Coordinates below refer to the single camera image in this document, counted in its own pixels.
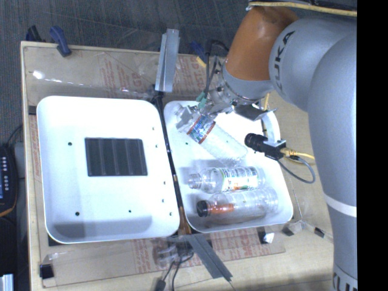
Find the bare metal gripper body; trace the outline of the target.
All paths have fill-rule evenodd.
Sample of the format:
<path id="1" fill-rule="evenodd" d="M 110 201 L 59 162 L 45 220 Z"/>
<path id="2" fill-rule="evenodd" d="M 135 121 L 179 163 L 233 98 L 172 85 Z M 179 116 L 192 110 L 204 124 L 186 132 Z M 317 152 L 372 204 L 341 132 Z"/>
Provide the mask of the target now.
<path id="1" fill-rule="evenodd" d="M 244 104 L 244 98 L 228 86 L 218 86 L 198 96 L 198 108 L 203 115 L 216 116 L 219 113 L 230 113 L 233 108 Z"/>

